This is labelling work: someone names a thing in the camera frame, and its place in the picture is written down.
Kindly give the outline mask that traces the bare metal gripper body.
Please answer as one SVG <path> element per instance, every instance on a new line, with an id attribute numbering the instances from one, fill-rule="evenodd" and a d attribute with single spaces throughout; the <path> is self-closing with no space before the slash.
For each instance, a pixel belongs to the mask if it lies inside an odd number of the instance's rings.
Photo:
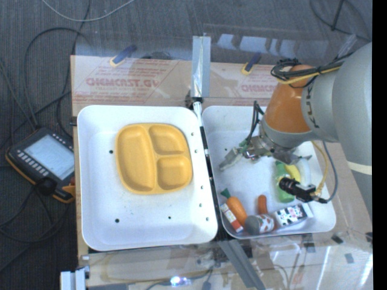
<path id="1" fill-rule="evenodd" d="M 273 157 L 282 162 L 287 154 L 294 154 L 295 148 L 282 147 L 275 144 L 268 137 L 257 135 L 246 138 L 241 142 L 242 155 L 251 160 L 258 160 L 263 156 Z"/>

